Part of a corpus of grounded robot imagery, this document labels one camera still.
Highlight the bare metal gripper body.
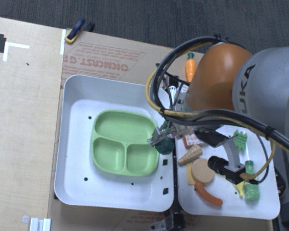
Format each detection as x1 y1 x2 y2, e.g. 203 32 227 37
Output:
160 82 204 143

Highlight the red and white carton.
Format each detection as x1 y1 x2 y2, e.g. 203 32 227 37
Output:
182 132 207 151

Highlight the tan waffle cone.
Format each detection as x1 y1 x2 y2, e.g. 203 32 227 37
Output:
177 141 205 169

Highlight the green divided plate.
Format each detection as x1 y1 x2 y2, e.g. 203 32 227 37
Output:
86 106 166 181

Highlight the tan round biscuit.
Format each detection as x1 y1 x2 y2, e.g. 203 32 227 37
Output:
189 157 218 186

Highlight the yellow cheese slice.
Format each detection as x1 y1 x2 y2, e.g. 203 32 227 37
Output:
183 162 200 187

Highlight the green lattice toy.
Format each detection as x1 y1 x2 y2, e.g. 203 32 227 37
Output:
230 128 249 153

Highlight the orange carrot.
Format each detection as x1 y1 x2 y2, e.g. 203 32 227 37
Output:
183 52 199 84

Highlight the orange sausage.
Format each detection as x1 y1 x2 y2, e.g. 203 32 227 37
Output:
192 181 226 208

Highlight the white plastic tray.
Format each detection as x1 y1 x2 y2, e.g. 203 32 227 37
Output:
163 112 289 228
46 72 192 222

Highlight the brown cardboard board red print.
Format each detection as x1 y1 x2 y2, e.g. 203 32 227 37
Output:
33 28 289 231

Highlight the green bottle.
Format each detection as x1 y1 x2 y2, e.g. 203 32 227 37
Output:
239 159 265 203

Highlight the black cylinder on white bracket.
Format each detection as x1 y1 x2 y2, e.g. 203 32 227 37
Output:
187 127 252 187

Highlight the black block with thin wires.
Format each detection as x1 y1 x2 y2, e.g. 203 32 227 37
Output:
168 211 188 231

